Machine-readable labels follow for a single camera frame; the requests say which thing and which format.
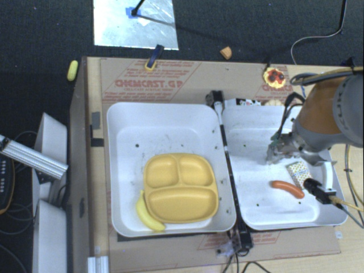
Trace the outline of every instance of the hot dog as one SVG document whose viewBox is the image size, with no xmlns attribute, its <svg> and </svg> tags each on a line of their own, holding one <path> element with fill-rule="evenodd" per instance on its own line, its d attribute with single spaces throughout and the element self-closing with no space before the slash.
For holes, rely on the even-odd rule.
<svg viewBox="0 0 364 273">
<path fill-rule="evenodd" d="M 275 180 L 272 182 L 272 187 L 285 190 L 294 195 L 298 199 L 305 197 L 305 193 L 300 188 L 285 181 Z"/>
</svg>

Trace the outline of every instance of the yellow banana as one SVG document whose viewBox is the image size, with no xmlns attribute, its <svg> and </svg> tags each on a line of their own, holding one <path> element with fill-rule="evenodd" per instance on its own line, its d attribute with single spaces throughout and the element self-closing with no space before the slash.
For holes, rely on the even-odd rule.
<svg viewBox="0 0 364 273">
<path fill-rule="evenodd" d="M 140 196 L 138 201 L 136 202 L 136 212 L 140 220 L 150 229 L 161 231 L 166 228 L 166 226 L 160 221 L 154 219 L 147 209 L 146 202 L 144 200 L 144 191 L 140 191 Z"/>
</svg>

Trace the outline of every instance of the metal sheet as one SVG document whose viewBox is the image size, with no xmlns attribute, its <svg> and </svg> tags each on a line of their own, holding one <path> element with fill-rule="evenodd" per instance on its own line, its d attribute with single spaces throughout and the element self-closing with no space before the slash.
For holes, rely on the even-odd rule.
<svg viewBox="0 0 364 273">
<path fill-rule="evenodd" d="M 138 17 L 130 15 L 140 0 L 93 0 L 97 46 L 178 50 L 172 0 L 145 0 Z"/>
</svg>

